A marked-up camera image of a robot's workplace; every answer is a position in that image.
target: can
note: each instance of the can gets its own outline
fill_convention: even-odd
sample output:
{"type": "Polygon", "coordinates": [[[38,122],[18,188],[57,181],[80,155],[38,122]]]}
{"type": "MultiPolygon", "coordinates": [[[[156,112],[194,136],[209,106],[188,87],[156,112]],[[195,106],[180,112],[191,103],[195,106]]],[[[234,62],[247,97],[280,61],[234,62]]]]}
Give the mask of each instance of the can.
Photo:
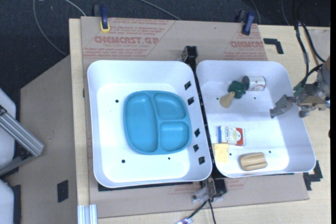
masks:
{"type": "Polygon", "coordinates": [[[266,80],[263,76],[244,76],[242,83],[246,85],[246,91],[263,91],[266,80]]]}

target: white plastic object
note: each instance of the white plastic object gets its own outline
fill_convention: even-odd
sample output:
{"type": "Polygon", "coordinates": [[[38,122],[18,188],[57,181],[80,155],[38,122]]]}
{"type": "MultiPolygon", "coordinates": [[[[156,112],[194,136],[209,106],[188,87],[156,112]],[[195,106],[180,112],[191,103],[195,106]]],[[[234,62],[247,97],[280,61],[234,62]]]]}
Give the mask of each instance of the white plastic object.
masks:
{"type": "MultiPolygon", "coordinates": [[[[15,118],[16,105],[8,95],[0,89],[0,104],[15,118]]],[[[4,129],[0,127],[0,167],[9,163],[14,156],[15,140],[4,129]]]]}
{"type": "Polygon", "coordinates": [[[0,222],[13,224],[14,193],[11,187],[0,179],[0,222]]]}
{"type": "Polygon", "coordinates": [[[229,146],[228,163],[217,163],[218,170],[227,177],[272,175],[308,172],[316,160],[303,119],[294,106],[285,114],[270,117],[270,109],[284,95],[293,96],[286,69],[272,61],[202,61],[197,66],[206,117],[212,143],[218,143],[218,126],[226,125],[245,130],[245,146],[229,146]],[[263,76],[263,91],[246,91],[240,99],[233,99],[224,108],[219,98],[227,93],[232,81],[243,76],[263,76]],[[268,163],[258,170],[244,171],[240,156],[262,152],[268,163]]]}
{"type": "Polygon", "coordinates": [[[113,188],[193,182],[210,175],[212,160],[189,66],[179,61],[99,60],[89,66],[87,75],[93,171],[100,184],[113,188]],[[123,128],[123,105],[128,95],[138,91],[167,91],[182,98],[192,131],[187,148],[173,154],[145,155],[130,147],[123,128]]]}

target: blue plate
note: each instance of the blue plate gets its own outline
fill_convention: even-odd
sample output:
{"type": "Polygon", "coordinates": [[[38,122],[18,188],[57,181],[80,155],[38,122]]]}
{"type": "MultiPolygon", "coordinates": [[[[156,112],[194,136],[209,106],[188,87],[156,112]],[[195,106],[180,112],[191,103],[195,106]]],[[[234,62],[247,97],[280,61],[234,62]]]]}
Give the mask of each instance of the blue plate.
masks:
{"type": "Polygon", "coordinates": [[[130,94],[123,107],[123,123],[129,145],[142,154],[179,152],[191,141],[186,105],[171,92],[130,94]]]}

